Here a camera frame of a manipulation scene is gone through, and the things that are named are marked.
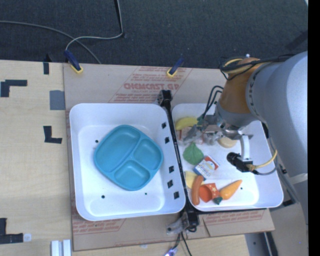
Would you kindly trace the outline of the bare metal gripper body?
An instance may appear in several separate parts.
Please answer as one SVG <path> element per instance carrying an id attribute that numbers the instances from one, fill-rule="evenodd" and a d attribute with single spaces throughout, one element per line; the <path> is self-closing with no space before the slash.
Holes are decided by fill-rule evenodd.
<path id="1" fill-rule="evenodd" d="M 218 114 L 201 115 L 197 118 L 197 121 L 203 133 L 228 138 L 238 138 L 241 135 L 239 127 L 227 123 Z"/>

